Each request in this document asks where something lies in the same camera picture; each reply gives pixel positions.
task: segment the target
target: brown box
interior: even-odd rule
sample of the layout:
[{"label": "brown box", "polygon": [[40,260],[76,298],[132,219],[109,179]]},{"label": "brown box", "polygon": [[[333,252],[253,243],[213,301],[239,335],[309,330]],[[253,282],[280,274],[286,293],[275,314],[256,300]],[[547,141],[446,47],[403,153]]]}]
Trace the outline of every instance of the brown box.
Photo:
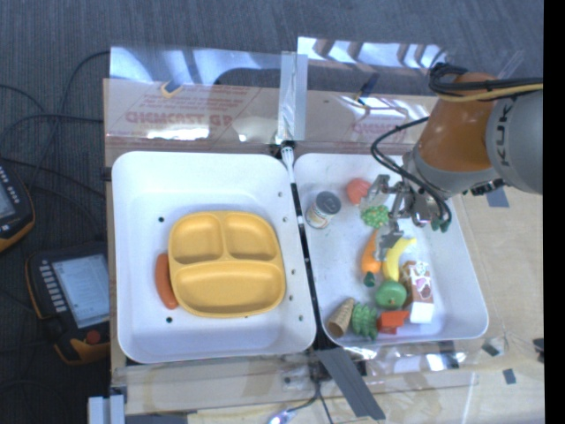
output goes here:
[{"label": "brown box", "polygon": [[410,322],[431,322],[433,317],[433,284],[427,263],[422,261],[405,262],[400,268],[400,282],[408,292],[403,307],[410,311]]}]

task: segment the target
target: yellow plate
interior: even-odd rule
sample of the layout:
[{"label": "yellow plate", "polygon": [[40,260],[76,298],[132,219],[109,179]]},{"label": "yellow plate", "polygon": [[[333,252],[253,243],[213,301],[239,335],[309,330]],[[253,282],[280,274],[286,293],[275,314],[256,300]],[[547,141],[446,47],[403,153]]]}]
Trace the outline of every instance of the yellow plate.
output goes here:
[{"label": "yellow plate", "polygon": [[179,219],[169,235],[169,274],[178,303],[206,317],[265,313],[286,289],[275,231],[247,212],[198,212]]}]

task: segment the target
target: white plastic tray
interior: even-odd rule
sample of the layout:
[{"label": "white plastic tray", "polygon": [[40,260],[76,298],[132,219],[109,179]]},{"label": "white plastic tray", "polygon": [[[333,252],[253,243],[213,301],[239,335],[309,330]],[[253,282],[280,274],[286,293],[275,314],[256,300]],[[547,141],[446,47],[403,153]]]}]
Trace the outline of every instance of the white plastic tray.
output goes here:
[{"label": "white plastic tray", "polygon": [[[290,182],[267,155],[130,152],[112,168],[117,339],[140,363],[295,353],[316,325]],[[282,250],[286,294],[264,314],[209,318],[169,310],[154,287],[157,254],[186,214],[241,210],[265,218]]]},{"label": "white plastic tray", "polygon": [[[393,157],[399,164],[401,159]],[[336,308],[348,297],[374,307],[375,288],[363,284],[360,271],[361,254],[372,228],[360,218],[359,209],[350,203],[345,186],[354,178],[373,182],[379,174],[388,174],[393,185],[399,177],[382,167],[370,155],[306,154],[295,163],[295,175],[302,209],[306,212],[316,195],[324,190],[335,193],[342,201],[340,212],[324,229],[306,225],[306,236],[312,261],[314,282],[324,327]],[[386,202],[392,207],[393,198]],[[488,326],[486,304],[479,289],[471,257],[465,245],[457,215],[446,233],[432,231],[430,226],[417,228],[411,220],[401,220],[405,237],[415,237],[401,257],[420,259],[429,264],[433,281],[434,314],[430,323],[406,323],[395,335],[380,333],[375,341],[355,335],[349,330],[334,338],[348,347],[369,347],[446,339],[480,337]]]}]

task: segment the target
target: toy ice cream cone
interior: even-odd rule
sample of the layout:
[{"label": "toy ice cream cone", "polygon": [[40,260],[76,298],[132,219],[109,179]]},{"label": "toy ice cream cone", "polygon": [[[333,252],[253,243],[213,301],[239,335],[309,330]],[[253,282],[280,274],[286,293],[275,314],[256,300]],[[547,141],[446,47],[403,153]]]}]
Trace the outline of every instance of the toy ice cream cone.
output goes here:
[{"label": "toy ice cream cone", "polygon": [[328,320],[328,329],[335,337],[342,337],[350,325],[351,313],[355,306],[354,299],[346,299]]}]

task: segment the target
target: yellow cable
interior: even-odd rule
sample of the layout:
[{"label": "yellow cable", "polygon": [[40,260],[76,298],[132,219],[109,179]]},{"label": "yellow cable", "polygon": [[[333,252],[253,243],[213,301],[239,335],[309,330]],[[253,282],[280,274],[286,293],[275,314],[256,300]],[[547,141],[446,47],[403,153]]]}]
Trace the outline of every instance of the yellow cable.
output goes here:
[{"label": "yellow cable", "polygon": [[513,95],[516,93],[525,93],[528,91],[537,91],[543,89],[543,83],[537,83],[534,85],[523,85],[521,87],[509,87],[496,89],[494,91],[485,91],[484,93],[478,93],[476,95],[445,95],[442,93],[436,93],[440,99],[448,102],[469,102],[469,101],[479,101],[481,99],[492,99],[494,97],[501,97],[504,95]]}]

